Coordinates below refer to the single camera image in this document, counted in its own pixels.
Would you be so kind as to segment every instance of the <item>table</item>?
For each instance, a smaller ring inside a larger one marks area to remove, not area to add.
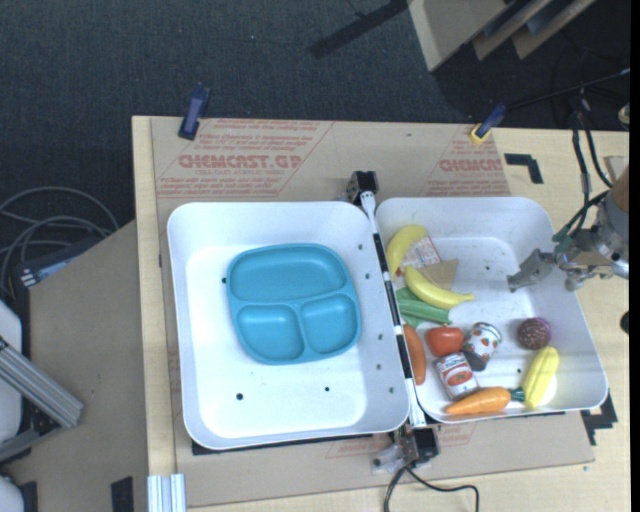
[[[144,357],[147,419],[148,466],[152,475],[176,472],[174,428],[170,400],[170,378],[164,318],[163,286],[158,266],[160,233],[158,228],[154,148],[150,117],[132,120],[136,223],[140,274],[140,301]],[[376,140],[384,132],[402,135],[406,141],[387,147],[394,165],[415,159],[416,140],[424,140],[434,126],[417,124],[333,123],[333,128],[353,132],[356,139]],[[626,157],[627,133],[594,133],[601,158]],[[559,130],[494,129],[495,148],[511,194],[529,197],[548,212],[554,228],[563,225],[581,206],[579,171],[571,144],[571,133]],[[357,165],[363,154],[341,155],[345,165]],[[509,166],[505,153],[530,154],[543,172],[544,185],[534,185],[520,166]],[[342,169],[346,177],[355,170]],[[601,189],[595,182],[594,194]],[[619,327],[628,310],[628,282],[621,279],[591,280],[578,291],[585,317],[596,341],[607,373],[618,423],[611,430],[598,431],[594,447],[595,462],[585,466],[564,466],[440,481],[441,485],[473,483],[485,510],[507,510],[515,504],[527,510],[630,510],[630,418],[629,418],[629,339]],[[250,486],[251,482],[239,482]],[[220,510],[379,510],[384,487],[370,487],[335,493],[294,496],[254,502],[198,507],[198,511]],[[418,484],[400,486],[393,497],[393,508],[421,510],[428,507],[472,509],[471,493],[441,494],[423,490]]]

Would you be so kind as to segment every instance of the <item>blue plate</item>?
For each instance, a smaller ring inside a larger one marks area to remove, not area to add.
[[[336,356],[360,337],[358,298],[342,259],[319,244],[260,247],[236,256],[227,298],[240,343],[266,364]]]

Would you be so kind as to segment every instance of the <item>can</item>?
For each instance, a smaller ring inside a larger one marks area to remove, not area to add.
[[[493,325],[486,322],[473,324],[465,335],[462,352],[474,371],[481,372],[502,342],[502,334]]]
[[[435,367],[447,394],[454,400],[478,388],[478,381],[462,352],[454,352],[438,359]]]

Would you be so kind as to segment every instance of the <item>orange carrot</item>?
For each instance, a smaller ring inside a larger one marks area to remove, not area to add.
[[[502,386],[483,388],[447,406],[447,414],[479,414],[500,412],[511,400],[524,400],[521,388],[509,391]]]
[[[404,339],[409,349],[409,359],[411,359],[411,369],[413,370],[413,380],[416,385],[422,384],[427,377],[427,356],[424,353],[422,340],[415,328],[411,324],[404,324]]]

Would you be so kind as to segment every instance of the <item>yellow corn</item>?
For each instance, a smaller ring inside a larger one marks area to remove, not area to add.
[[[527,407],[537,407],[544,396],[551,379],[558,370],[560,354],[558,350],[547,345],[541,348],[531,362],[531,367],[524,379],[524,403]]]

